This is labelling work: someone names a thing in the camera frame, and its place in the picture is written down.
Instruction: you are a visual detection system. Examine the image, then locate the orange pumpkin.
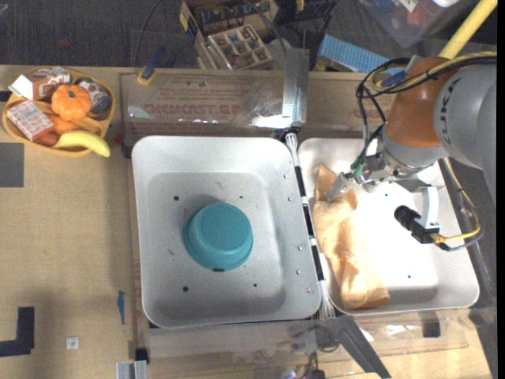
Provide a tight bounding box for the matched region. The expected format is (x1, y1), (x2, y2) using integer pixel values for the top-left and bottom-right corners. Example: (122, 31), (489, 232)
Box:
(50, 84), (93, 122)

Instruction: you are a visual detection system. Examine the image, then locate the teal bowl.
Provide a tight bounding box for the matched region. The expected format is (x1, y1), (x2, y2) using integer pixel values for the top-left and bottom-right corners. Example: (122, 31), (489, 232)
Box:
(183, 202), (255, 272)

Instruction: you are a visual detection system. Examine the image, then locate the orange cloth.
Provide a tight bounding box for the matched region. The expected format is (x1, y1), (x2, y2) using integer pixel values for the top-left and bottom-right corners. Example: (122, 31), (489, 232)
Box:
(312, 164), (391, 312)

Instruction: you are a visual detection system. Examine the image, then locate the black cylinder on white bracket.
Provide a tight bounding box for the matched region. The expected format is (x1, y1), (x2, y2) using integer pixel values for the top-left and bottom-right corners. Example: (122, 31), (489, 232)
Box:
(393, 186), (442, 245)

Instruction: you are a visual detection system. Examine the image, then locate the white plastic tray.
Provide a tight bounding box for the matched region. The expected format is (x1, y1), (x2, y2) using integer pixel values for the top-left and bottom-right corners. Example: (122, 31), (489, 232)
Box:
(131, 134), (323, 329)
(297, 137), (481, 317)

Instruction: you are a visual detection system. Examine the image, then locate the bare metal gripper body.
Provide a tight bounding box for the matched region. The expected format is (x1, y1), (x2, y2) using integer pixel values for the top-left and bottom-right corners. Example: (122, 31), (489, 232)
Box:
(352, 152), (400, 186)

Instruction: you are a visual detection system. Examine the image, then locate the red sausage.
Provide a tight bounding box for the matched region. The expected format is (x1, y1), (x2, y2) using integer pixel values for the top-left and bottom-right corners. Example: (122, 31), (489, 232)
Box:
(34, 131), (61, 148)

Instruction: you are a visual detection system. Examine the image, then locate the white and red flat carton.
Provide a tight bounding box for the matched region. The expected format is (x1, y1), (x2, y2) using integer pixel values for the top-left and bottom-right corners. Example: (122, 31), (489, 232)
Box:
(5, 99), (55, 142)

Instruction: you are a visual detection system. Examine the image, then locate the small red and white can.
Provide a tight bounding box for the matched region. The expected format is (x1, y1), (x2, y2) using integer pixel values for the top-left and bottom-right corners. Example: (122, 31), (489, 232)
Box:
(76, 77), (113, 116)

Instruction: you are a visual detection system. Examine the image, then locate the yellow banana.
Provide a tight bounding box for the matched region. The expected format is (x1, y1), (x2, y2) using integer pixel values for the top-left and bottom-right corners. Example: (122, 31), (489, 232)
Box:
(52, 129), (112, 159)

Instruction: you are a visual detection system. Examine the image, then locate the orange carrot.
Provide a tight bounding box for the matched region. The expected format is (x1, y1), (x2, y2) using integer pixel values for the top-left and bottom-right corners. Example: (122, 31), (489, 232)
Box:
(46, 113), (84, 136)

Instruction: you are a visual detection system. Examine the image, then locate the white and brown carton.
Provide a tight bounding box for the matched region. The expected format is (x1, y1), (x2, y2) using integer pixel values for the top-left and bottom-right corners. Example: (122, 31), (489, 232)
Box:
(7, 66), (73, 102)

